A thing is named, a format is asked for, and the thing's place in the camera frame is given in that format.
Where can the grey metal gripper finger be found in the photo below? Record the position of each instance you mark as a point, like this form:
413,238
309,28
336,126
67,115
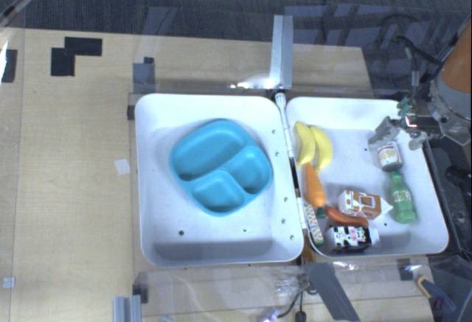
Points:
385,129
416,143

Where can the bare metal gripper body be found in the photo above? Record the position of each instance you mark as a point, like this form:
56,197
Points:
424,123

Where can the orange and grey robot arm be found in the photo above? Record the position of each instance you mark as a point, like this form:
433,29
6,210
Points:
459,66

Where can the white and orange can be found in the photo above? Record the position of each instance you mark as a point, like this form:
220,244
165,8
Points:
389,156

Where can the white plastic tray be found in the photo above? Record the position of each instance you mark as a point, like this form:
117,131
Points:
368,173
166,210

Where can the green bottle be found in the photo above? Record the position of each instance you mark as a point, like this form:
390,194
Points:
402,199

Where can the orange and white carton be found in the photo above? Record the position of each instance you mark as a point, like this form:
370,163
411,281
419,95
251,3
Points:
363,204

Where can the yellow banana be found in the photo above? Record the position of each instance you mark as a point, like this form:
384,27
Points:
308,147

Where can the orange carrot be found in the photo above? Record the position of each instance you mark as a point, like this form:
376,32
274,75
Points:
315,188

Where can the red sausage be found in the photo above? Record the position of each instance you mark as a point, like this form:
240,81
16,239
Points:
343,217

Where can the thin black and white rod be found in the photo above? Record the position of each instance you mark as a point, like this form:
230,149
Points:
287,132

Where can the black and white cow carton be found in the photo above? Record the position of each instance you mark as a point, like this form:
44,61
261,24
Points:
348,237

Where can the white and orange packet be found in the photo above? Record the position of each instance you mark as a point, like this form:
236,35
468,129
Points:
313,224

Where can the blue divided plate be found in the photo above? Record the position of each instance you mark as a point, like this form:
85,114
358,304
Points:
221,166

